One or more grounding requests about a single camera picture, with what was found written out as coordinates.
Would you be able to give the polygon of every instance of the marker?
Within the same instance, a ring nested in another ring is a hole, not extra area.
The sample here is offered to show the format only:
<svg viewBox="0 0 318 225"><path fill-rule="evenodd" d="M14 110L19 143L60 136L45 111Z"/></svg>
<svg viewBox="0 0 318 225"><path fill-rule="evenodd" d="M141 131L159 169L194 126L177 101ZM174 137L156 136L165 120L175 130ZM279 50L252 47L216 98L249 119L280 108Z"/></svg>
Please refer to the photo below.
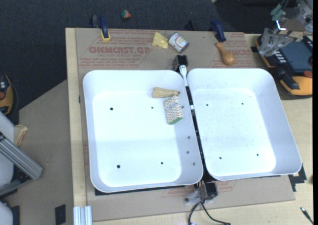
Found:
<svg viewBox="0 0 318 225"><path fill-rule="evenodd" d="M303 207L300 207L300 209L303 211L304 215L307 217L307 219L312 223L314 224L312 218L310 218L309 214L307 213L307 211L305 210L305 208Z"/></svg>

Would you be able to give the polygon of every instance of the white plastic tray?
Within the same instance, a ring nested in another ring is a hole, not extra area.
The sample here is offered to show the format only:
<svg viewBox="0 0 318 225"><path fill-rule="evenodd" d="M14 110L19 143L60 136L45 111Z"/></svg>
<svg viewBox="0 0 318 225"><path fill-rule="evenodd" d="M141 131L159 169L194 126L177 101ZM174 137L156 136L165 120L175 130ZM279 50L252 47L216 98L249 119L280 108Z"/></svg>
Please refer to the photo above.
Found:
<svg viewBox="0 0 318 225"><path fill-rule="evenodd" d="M218 180L292 174L301 159L272 76L261 69L194 69L187 76L207 171ZM180 91L168 125L154 87ZM203 175L190 106L173 71L91 71L83 80L90 176L120 192L195 184Z"/></svg>
<svg viewBox="0 0 318 225"><path fill-rule="evenodd" d="M180 91L183 119L166 122L154 87ZM90 176L118 192L195 184L201 155L182 77L173 71L91 71L83 80Z"/></svg>
<svg viewBox="0 0 318 225"><path fill-rule="evenodd" d="M194 69L187 76L208 172L218 180L293 174L301 159L272 76Z"/></svg>

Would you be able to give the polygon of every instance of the table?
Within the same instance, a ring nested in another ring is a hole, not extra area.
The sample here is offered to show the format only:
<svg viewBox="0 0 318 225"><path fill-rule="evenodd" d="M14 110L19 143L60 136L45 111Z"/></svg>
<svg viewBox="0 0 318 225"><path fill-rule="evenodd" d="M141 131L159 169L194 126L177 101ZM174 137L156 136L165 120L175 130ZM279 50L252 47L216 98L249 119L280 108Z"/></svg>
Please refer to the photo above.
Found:
<svg viewBox="0 0 318 225"><path fill-rule="evenodd" d="M245 34L249 45L254 46L259 35ZM77 63L76 29L66 28L67 69L70 108L70 132L72 151L72 174L74 206L87 205L84 157L81 134L81 114L79 104L79 77ZM309 224L300 207L304 207L313 218L313 139L312 139L312 98L288 99L281 94L283 107L290 123L294 138L304 164L308 180L298 184L295 192L296 200L280 203L269 203L244 207L232 207L211 210L210 213L218 220L230 221L232 224ZM163 225L187 224L188 213L175 213L167 215L147 216L140 218L119 219L112 221L94 222L96 225L131 224L131 225ZM204 211L197 211L192 221L199 225L211 224L211 220Z"/></svg>

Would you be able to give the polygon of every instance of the blue clamp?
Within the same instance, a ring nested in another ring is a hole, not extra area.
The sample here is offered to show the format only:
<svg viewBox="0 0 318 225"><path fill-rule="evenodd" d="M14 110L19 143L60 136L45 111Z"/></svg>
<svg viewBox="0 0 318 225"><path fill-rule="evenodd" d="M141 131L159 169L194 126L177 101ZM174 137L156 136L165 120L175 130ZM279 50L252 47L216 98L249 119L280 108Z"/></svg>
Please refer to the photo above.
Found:
<svg viewBox="0 0 318 225"><path fill-rule="evenodd" d="M194 27L191 20L189 20L188 23L184 26L184 30L186 31L195 31L195 29L196 28Z"/></svg>
<svg viewBox="0 0 318 225"><path fill-rule="evenodd" d="M99 15L99 18L97 18L97 15L92 15L89 19L89 26L91 28L100 28L100 35L103 41L109 41L110 40L110 34L107 28L106 18L103 15Z"/></svg>
<svg viewBox="0 0 318 225"><path fill-rule="evenodd" d="M212 19L212 21L210 23L210 27L211 27L212 31L217 32L215 37L218 39L219 42L226 41L226 38L225 38L224 32L223 32L222 24L218 20Z"/></svg>

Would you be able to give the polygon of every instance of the small box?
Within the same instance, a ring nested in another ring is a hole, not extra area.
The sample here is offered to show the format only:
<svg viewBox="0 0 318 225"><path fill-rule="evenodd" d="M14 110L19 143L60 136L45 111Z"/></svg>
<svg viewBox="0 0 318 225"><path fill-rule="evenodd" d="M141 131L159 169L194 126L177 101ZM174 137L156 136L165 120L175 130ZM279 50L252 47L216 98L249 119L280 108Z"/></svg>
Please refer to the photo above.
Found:
<svg viewBox="0 0 318 225"><path fill-rule="evenodd" d="M164 102L168 124L175 124L182 119L182 111L178 96L174 95Z"/></svg>

